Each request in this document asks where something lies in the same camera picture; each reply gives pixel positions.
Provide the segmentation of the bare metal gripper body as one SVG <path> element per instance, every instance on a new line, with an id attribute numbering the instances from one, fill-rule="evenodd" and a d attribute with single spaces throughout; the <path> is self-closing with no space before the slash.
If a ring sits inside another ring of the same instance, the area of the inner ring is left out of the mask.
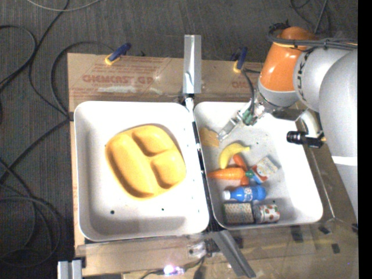
<path id="1" fill-rule="evenodd" d="M 254 125 L 266 113 L 273 113 L 274 107 L 266 101 L 259 101 L 258 99 L 250 100 L 237 113 L 238 121 L 246 126 Z"/>

